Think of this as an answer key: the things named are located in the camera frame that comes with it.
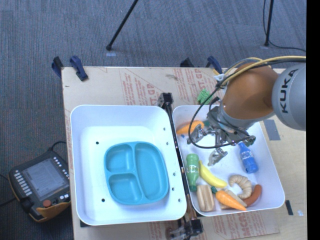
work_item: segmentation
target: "green soda bottle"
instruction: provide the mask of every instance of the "green soda bottle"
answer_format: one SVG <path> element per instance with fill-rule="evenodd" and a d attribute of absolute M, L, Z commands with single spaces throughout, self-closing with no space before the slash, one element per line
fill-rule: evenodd
<path fill-rule="evenodd" d="M 186 178 L 190 191 L 196 192 L 196 181 L 199 178 L 199 156 L 195 153 L 190 153 L 186 156 Z"/>

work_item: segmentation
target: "banana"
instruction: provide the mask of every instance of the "banana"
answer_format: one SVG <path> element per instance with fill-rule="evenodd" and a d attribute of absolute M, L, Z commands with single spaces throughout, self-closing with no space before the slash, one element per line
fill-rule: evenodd
<path fill-rule="evenodd" d="M 201 160 L 199 160 L 199 174 L 208 184 L 216 188 L 224 188 L 228 185 L 226 181 L 214 176 Z"/>

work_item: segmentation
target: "blue plate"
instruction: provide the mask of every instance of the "blue plate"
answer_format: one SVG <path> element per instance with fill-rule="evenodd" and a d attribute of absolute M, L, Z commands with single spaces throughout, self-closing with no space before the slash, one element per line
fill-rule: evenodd
<path fill-rule="evenodd" d="M 112 198 L 124 205 L 159 201 L 169 189 L 164 158 L 148 142 L 125 142 L 108 148 L 104 173 Z"/>

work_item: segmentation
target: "tripod leg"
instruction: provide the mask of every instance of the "tripod leg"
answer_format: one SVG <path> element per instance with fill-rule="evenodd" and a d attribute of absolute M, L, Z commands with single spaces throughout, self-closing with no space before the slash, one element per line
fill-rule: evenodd
<path fill-rule="evenodd" d="M 137 2 L 138 2 L 138 1 L 139 1 L 139 0 L 134 0 L 134 1 L 133 1 L 133 4 L 131 5 L 131 7 L 130 7 L 129 11 L 126 13 L 126 15 L 125 15 L 125 17 L 124 17 L 123 21 L 121 22 L 121 24 L 120 24 L 119 28 L 118 28 L 118 29 L 117 29 L 117 31 L 115 32 L 115 34 L 114 34 L 114 36 L 113 36 L 113 38 L 112 38 L 111 42 L 106 46 L 106 49 L 107 49 L 108 51 L 110 51 L 110 50 L 111 50 L 111 46 L 112 46 L 112 44 L 113 44 L 113 43 L 114 43 L 114 41 L 116 40 L 116 38 L 117 38 L 118 34 L 120 33 L 120 31 L 121 31 L 122 27 L 123 27 L 123 26 L 124 26 L 124 24 L 126 23 L 127 19 L 129 18 L 129 16 L 130 16 L 131 12 L 132 12 L 132 11 L 133 11 L 133 9 L 135 8 L 135 6 L 136 6 L 136 4 L 137 4 Z"/>
<path fill-rule="evenodd" d="M 266 39 L 264 46 L 269 46 L 269 35 L 270 35 L 270 25 L 271 25 L 271 18 L 272 18 L 272 10 L 274 8 L 274 0 L 270 1 L 270 9 L 269 9 L 269 19 L 268 19 L 268 27 L 266 30 Z"/>

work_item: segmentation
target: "wooden table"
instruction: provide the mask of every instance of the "wooden table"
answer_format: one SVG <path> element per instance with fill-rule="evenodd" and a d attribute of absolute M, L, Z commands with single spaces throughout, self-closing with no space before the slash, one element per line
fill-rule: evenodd
<path fill-rule="evenodd" d="M 61 70 L 65 126 L 70 174 L 74 239 L 166 239 L 168 227 L 176 221 L 81 226 L 76 207 L 73 153 L 70 129 L 71 111 L 78 105 L 155 105 L 161 93 L 172 93 L 173 106 L 196 105 L 203 88 L 213 91 L 216 80 L 212 69 L 179 67 L 84 67 L 88 79 L 81 81 L 73 67 Z M 287 207 L 201 217 L 204 232 L 194 239 L 226 240 L 251 237 L 257 240 L 307 239 L 306 132 L 291 129 L 274 120 L 280 140 L 269 140 L 264 122 L 263 134 L 277 169 Z"/>

